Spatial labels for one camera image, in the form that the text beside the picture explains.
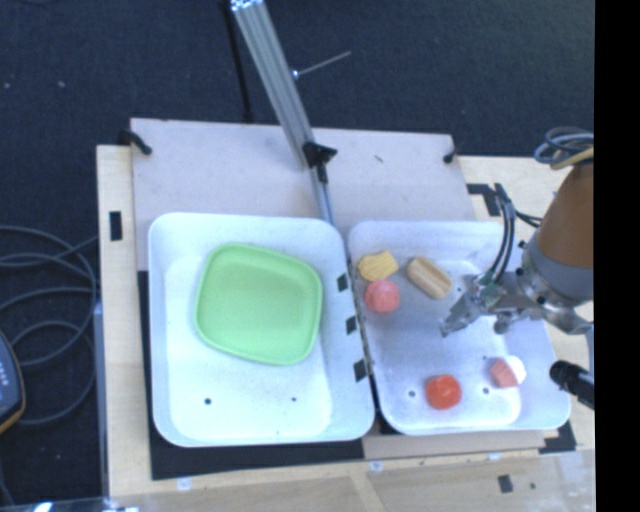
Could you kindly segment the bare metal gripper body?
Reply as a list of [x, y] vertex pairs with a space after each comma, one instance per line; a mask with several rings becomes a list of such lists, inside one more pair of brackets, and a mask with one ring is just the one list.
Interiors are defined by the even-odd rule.
[[533, 270], [516, 269], [496, 277], [486, 272], [468, 277], [462, 294], [462, 325], [483, 316], [496, 318], [500, 333], [524, 318], [544, 320], [568, 335], [585, 335], [593, 323], [576, 308], [585, 298], [562, 290]]

